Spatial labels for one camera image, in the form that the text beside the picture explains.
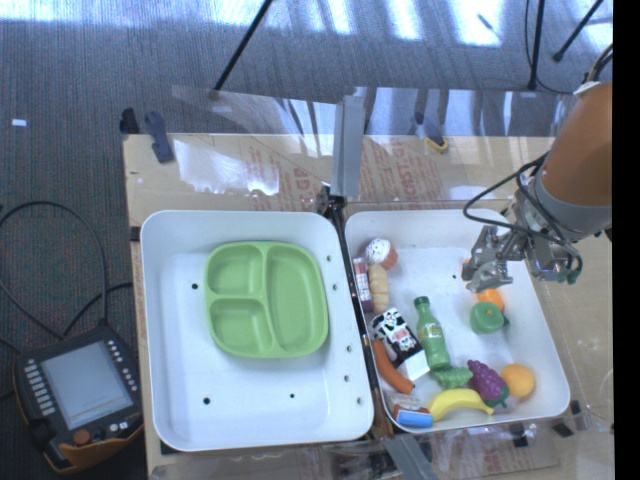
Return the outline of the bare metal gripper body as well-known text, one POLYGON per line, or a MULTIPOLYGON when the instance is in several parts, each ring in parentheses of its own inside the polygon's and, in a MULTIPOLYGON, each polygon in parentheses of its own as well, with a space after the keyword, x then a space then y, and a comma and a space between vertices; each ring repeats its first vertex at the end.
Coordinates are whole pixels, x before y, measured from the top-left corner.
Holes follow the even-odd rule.
POLYGON ((494 260, 506 262, 507 268, 510 262, 525 262, 538 280, 576 282, 579 253, 529 190, 518 189, 512 211, 513 223, 491 223, 482 228, 477 248, 493 250, 494 260))

